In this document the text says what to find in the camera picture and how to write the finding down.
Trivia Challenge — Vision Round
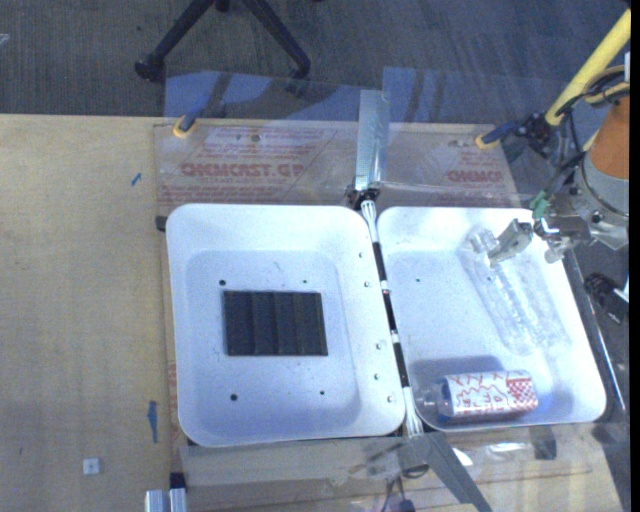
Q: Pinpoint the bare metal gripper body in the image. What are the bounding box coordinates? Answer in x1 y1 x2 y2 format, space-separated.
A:
531 191 631 251

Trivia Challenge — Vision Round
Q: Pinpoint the clear plastic bottle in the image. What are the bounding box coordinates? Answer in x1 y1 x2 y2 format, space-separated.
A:
456 225 572 357

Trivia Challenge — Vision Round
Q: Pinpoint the white plastic tray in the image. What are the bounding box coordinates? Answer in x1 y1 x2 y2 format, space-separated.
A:
164 202 407 448
375 205 608 433

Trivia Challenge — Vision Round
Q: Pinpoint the thin black and white rod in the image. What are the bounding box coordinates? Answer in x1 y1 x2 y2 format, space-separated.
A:
359 199 427 437

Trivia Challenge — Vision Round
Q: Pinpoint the white can with red print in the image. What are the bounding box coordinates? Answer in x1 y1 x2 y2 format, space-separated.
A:
415 369 540 420

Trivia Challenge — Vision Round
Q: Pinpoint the black ribbed square pad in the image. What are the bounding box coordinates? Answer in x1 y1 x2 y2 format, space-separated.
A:
221 289 330 358

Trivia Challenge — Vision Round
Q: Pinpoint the brown cardboard board red print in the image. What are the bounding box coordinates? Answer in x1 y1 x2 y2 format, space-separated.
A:
152 118 604 490

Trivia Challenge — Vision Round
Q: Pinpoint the black chair base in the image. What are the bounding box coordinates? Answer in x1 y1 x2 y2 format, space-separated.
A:
133 0 313 84

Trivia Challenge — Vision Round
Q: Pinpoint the black cylinder on white bracket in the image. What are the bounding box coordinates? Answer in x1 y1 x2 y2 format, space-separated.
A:
583 271 631 324

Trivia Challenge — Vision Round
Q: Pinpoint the black block with thin wires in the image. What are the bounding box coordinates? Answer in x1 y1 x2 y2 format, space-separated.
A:
345 180 384 204

